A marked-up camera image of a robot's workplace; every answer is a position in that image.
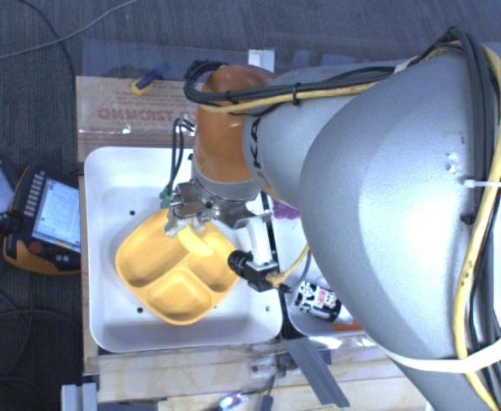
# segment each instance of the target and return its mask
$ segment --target yellow compartment tray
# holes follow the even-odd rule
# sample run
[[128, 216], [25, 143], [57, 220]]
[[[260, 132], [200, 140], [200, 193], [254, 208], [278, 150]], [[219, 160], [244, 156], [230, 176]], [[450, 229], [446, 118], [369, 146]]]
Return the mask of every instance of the yellow compartment tray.
[[239, 277], [227, 259], [236, 248], [214, 226], [198, 235], [212, 249], [202, 257], [190, 253], [177, 237], [164, 233], [168, 209], [151, 215], [119, 246], [116, 272], [153, 313], [173, 325], [190, 325], [209, 313]]

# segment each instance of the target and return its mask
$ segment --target cable tie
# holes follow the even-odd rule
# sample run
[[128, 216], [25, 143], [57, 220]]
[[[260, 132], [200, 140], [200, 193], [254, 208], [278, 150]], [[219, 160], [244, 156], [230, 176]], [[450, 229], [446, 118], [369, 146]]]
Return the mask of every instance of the cable tie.
[[300, 86], [300, 82], [296, 82], [294, 84], [294, 88], [292, 89], [292, 105], [299, 105], [300, 104], [300, 99], [296, 97], [296, 94], [298, 93], [298, 86]]
[[387, 356], [395, 362], [414, 368], [415, 370], [422, 370], [424, 372], [444, 372], [444, 373], [469, 373], [478, 372], [487, 366], [491, 366], [501, 360], [501, 337], [488, 347], [474, 352], [466, 358], [462, 359], [446, 359], [446, 360], [417, 360], [414, 358], [407, 358], [399, 354], [390, 352], [379, 344], [376, 345], [381, 348]]
[[408, 61], [404, 61], [403, 63], [398, 64], [393, 71], [393, 74], [400, 72], [407, 68], [417, 57], [410, 58]]
[[477, 182], [476, 180], [465, 180], [463, 186], [466, 188], [501, 188], [501, 182]]

